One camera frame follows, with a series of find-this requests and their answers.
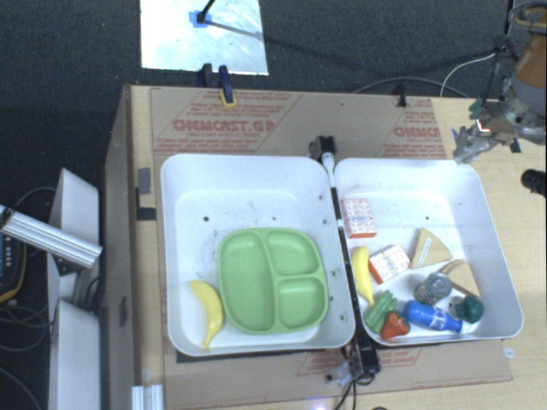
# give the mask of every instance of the blue spray bottle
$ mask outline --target blue spray bottle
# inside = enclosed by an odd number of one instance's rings
[[[432,330],[462,332],[463,321],[454,319],[444,310],[417,301],[408,301],[403,310],[408,322],[423,325]]]

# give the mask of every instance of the green toy vegetable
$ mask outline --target green toy vegetable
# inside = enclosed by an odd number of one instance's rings
[[[482,302],[474,296],[465,296],[463,302],[456,305],[456,317],[470,324],[478,322],[485,311]]]
[[[384,326],[387,312],[394,310],[396,307],[397,298],[393,297],[393,294],[389,290],[386,290],[376,299],[376,304],[368,312],[365,317],[365,325],[368,326],[369,330],[379,334],[382,326]]]

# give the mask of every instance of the green divided plate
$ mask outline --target green divided plate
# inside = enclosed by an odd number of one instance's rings
[[[325,269],[317,246],[303,232],[234,231],[222,239],[217,267],[226,316],[242,331],[299,331],[325,317]]]

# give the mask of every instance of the red pepper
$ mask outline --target red pepper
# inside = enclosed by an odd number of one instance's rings
[[[404,336],[410,331],[409,322],[398,311],[390,311],[385,316],[384,326],[380,335],[385,340],[395,336]]]

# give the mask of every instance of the gray floor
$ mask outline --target gray floor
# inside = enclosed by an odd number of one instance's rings
[[[232,81],[240,88],[336,92],[397,76],[442,81],[457,64],[491,51],[503,33],[507,2],[260,0],[269,76]],[[520,49],[527,36],[515,31],[511,38]],[[2,204],[55,185],[61,167],[100,186],[123,83],[195,84],[192,73],[142,69],[139,50],[139,0],[0,0]],[[476,97],[489,69],[489,62],[465,67],[450,84]],[[370,92],[391,93],[394,86]],[[438,94],[432,85],[406,87],[411,95]],[[37,216],[45,217],[49,198],[29,202]],[[20,302],[41,308],[44,260],[33,259]],[[5,325],[0,330],[7,338],[26,332]],[[0,350],[0,366],[29,385],[44,406],[48,353],[47,343],[24,355]],[[30,408],[2,375],[0,396],[0,408]]]

